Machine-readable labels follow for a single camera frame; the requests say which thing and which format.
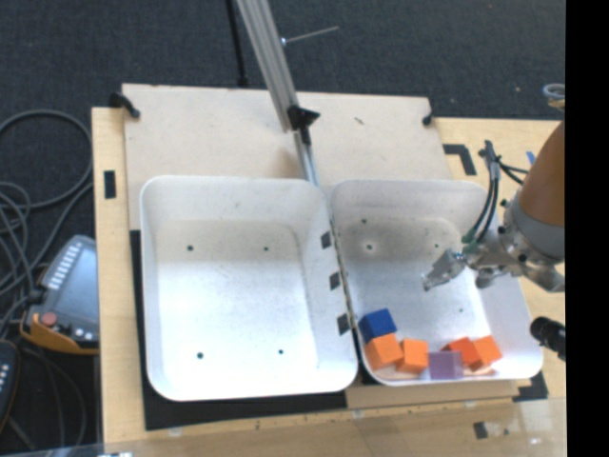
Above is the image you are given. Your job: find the pale wood board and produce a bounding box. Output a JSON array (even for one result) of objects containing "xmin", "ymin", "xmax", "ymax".
[{"xmin": 121, "ymin": 82, "xmax": 521, "ymax": 409}]

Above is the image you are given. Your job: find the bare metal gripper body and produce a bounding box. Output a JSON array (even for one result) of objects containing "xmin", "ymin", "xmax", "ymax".
[{"xmin": 462, "ymin": 200, "xmax": 541, "ymax": 289}]

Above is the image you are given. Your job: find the thin black and white rod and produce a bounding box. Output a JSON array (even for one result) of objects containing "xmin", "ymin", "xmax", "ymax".
[{"xmin": 294, "ymin": 130, "xmax": 363, "ymax": 349}]

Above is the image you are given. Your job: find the blue cube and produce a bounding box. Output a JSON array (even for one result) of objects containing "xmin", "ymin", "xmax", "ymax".
[{"xmin": 357, "ymin": 308, "xmax": 399, "ymax": 344}]

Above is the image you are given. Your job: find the purple cube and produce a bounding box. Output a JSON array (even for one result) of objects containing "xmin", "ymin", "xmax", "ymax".
[{"xmin": 427, "ymin": 349, "xmax": 465, "ymax": 382}]

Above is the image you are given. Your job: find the white plastic tray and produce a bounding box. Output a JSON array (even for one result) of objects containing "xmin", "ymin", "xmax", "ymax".
[
  {"xmin": 139, "ymin": 174, "xmax": 360, "ymax": 403},
  {"xmin": 328, "ymin": 178, "xmax": 545, "ymax": 387}
]

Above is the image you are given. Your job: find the red-orange cube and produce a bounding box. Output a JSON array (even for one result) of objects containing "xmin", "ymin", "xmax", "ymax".
[{"xmin": 441, "ymin": 336, "xmax": 481, "ymax": 368}]

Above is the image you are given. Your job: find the black cylinder on white bracket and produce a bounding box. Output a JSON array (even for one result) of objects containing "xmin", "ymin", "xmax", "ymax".
[{"xmin": 522, "ymin": 260, "xmax": 566, "ymax": 363}]

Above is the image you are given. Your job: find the orange cube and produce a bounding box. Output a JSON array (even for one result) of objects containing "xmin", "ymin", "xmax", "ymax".
[
  {"xmin": 363, "ymin": 333, "xmax": 405, "ymax": 372},
  {"xmin": 469, "ymin": 334, "xmax": 504, "ymax": 373},
  {"xmin": 396, "ymin": 338, "xmax": 430, "ymax": 376}
]

